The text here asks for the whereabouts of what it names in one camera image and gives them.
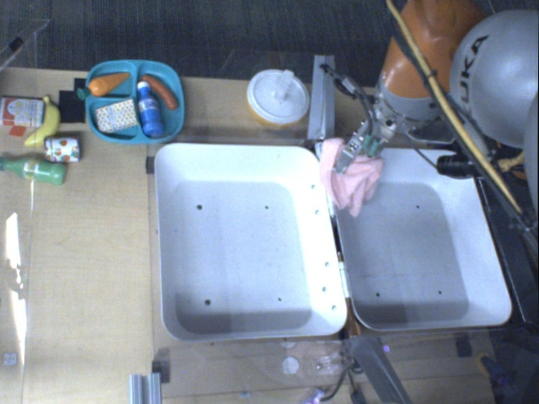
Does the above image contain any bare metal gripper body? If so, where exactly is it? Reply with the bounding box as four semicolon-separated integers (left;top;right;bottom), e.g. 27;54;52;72
334;106;399;173

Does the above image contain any pink cloth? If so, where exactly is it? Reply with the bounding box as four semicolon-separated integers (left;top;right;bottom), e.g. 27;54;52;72
318;137;386;218

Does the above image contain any yellow cup with white lid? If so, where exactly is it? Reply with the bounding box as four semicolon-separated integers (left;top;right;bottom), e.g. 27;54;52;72
246;68;312;129

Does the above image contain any thin black and white rod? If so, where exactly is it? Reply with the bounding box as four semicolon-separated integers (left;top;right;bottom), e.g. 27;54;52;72
327;202;353;339

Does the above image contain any white plastic tray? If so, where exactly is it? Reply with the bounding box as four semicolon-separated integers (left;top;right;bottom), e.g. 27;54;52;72
334;146;514;333
153;142;349;343

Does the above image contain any brown sausage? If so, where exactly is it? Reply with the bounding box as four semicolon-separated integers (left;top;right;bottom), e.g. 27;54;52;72
140;74;179;112

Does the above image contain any blue bottle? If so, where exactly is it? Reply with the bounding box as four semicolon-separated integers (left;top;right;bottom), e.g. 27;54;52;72
136;81;165;139

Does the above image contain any clear plastic bottle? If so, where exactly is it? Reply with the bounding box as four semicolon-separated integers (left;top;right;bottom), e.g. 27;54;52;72
279;343;355;379

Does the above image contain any blue divided plate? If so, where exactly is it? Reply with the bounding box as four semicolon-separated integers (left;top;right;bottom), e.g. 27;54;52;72
83;59;186;146

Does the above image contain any yellow and white packet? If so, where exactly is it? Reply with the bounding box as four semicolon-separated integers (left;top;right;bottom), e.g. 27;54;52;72
94;98;141;135

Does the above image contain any orange carrot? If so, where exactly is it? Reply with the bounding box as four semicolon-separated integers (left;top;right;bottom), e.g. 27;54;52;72
77;72;131;101

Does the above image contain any small white printed can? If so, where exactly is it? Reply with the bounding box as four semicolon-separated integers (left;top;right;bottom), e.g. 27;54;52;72
43;136;82;163

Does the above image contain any yellow banana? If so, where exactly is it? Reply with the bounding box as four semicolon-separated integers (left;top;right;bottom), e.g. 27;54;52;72
24;95;61;148

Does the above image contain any green bottle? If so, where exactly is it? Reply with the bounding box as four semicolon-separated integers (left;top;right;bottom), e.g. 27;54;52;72
0;156;68;186

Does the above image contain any white and orange carton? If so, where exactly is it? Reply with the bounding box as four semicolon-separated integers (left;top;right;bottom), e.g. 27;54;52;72
0;95;46;128

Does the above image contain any black cylinder on white bracket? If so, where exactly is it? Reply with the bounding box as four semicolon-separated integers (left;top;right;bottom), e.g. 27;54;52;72
435;153;478;179

